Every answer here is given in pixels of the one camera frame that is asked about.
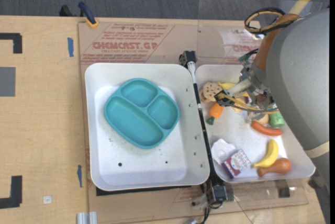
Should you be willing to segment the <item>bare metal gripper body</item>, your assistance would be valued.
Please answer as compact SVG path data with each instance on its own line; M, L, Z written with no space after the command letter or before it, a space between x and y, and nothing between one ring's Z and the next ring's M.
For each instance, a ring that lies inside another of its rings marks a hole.
M250 82L246 92L251 98L251 103L260 109L268 109L272 104L272 93L267 85L266 72L249 60L242 61L242 65L240 80L246 79Z

